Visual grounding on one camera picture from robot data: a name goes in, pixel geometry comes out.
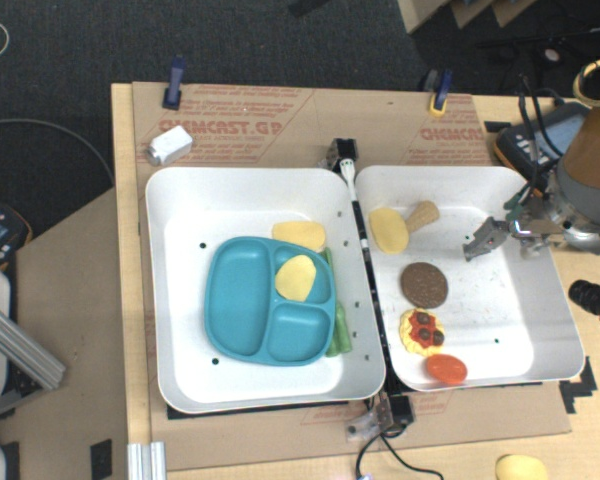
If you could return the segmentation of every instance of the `cardboard sheet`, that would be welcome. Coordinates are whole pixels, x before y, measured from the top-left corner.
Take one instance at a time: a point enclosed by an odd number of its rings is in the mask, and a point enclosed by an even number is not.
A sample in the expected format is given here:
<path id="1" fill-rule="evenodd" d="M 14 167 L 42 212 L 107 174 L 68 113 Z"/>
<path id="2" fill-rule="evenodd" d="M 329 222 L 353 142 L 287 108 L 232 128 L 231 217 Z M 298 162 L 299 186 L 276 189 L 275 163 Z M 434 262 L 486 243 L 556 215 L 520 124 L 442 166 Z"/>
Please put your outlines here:
<path id="1" fill-rule="evenodd" d="M 151 258 L 144 192 L 156 172 L 144 150 L 178 124 L 194 137 L 173 165 L 319 167 L 334 138 L 355 138 L 356 168 L 369 165 L 491 165 L 470 95 L 452 94 L 442 118 L 430 95 L 391 91 L 182 87 L 179 111 L 162 108 L 166 84 L 134 83 L 134 125 L 152 438 L 164 441 L 170 471 L 342 453 L 347 422 L 362 402 L 169 419 L 157 383 Z M 414 393 L 416 422 L 398 448 L 559 434 L 570 424 L 557 383 Z"/>

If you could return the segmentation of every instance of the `brown toy patty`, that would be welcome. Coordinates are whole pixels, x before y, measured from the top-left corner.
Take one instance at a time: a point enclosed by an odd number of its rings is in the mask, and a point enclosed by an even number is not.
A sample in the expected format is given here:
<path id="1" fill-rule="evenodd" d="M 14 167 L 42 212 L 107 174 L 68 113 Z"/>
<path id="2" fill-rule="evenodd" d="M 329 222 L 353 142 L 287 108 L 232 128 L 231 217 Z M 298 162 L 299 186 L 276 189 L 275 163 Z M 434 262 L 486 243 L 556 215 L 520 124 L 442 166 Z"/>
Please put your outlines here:
<path id="1" fill-rule="evenodd" d="M 407 265 L 400 276 L 404 296 L 419 308 L 436 308 L 447 298 L 447 278 L 438 267 L 418 262 Z"/>

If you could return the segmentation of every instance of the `black floor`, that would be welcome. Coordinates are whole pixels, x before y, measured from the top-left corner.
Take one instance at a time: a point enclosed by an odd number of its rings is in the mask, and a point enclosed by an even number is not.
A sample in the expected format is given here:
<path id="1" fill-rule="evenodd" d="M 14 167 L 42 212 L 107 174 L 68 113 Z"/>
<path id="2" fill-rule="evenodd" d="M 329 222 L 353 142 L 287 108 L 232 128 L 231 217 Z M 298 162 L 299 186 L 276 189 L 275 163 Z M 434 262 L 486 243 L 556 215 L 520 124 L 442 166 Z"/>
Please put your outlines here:
<path id="1" fill-rule="evenodd" d="M 396 0 L 331 0 L 298 16 L 299 1 L 0 0 L 11 38 L 0 56 L 0 120 L 65 127 L 113 168 L 110 84 L 166 81 L 176 53 L 187 60 L 185 83 L 414 91 L 429 69 L 449 68 L 456 92 L 513 94 L 525 73 L 563 96 L 600 58 L 600 34 L 561 43 L 564 62 L 548 69 L 533 60 L 540 43 L 520 45 L 513 57 L 506 46 L 477 46 L 588 31 L 600 26 L 600 0 L 539 0 L 504 28 L 487 10 L 463 30 L 446 6 L 412 35 Z M 0 200 L 36 235 L 110 186 L 74 136 L 0 125 Z"/>

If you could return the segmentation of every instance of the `wooden table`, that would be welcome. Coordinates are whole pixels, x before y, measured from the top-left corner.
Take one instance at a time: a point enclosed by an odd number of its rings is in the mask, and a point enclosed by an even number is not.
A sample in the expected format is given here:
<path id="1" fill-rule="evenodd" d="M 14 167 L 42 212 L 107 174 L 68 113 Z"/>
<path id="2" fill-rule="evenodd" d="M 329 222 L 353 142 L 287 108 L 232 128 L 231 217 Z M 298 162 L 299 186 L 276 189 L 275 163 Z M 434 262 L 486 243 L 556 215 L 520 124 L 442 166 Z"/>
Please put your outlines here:
<path id="1" fill-rule="evenodd" d="M 517 99 L 473 97 L 480 121 L 517 120 Z M 135 175 L 133 93 L 130 84 L 112 86 L 116 196 L 123 313 L 127 431 L 130 443 L 152 441 L 149 413 L 143 287 L 138 237 L 138 189 Z M 487 134 L 487 140 L 494 139 Z M 579 251 L 554 251 L 555 263 L 568 288 L 577 279 L 600 284 L 600 257 Z M 540 458 L 552 479 L 600 480 L 600 321 L 571 305 L 598 390 L 578 398 L 576 414 L 570 416 L 572 432 L 555 436 L 509 439 L 453 446 L 410 449 L 401 452 L 415 466 L 435 469 L 446 480 L 495 478 L 496 460 L 505 454 L 528 454 Z M 262 464 L 196 469 L 169 473 L 170 479 L 353 479 L 355 455 L 300 459 Z M 363 472 L 377 480 L 427 478 L 405 470 L 388 451 L 368 453 Z"/>

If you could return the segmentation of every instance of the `brown cylinder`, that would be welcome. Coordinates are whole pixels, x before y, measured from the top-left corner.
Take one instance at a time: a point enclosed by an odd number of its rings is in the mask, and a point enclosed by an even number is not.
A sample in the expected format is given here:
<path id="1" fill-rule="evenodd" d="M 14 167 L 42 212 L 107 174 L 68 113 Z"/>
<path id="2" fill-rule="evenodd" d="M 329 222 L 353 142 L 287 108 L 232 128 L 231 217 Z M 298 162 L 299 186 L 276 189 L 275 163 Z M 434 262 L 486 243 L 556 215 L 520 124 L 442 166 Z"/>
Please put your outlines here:
<path id="1" fill-rule="evenodd" d="M 600 189 L 600 107 L 589 111 L 563 161 L 574 180 Z"/>

